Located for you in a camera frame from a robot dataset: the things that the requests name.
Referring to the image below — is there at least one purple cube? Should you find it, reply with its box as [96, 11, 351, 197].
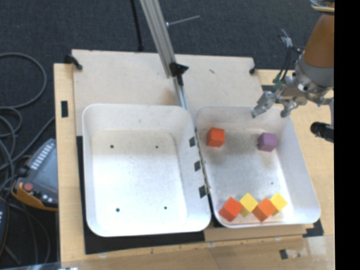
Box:
[256, 132, 278, 152]

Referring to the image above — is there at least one white plastic tray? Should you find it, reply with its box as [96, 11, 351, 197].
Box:
[82, 103, 213, 238]
[194, 105, 322, 230]

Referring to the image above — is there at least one orange cube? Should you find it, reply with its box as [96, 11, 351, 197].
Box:
[206, 127, 226, 148]
[218, 196, 244, 223]
[251, 197, 277, 223]

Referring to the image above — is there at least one pale flat board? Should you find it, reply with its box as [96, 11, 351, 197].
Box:
[71, 48, 314, 242]

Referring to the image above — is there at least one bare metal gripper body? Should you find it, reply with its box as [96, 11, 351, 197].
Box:
[273, 75, 334, 105]

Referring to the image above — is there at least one yellow cube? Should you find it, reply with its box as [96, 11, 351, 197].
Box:
[239, 192, 259, 218]
[269, 192, 289, 217]

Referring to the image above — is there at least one black cylinder on white bracket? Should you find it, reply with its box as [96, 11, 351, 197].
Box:
[309, 96, 335, 143]

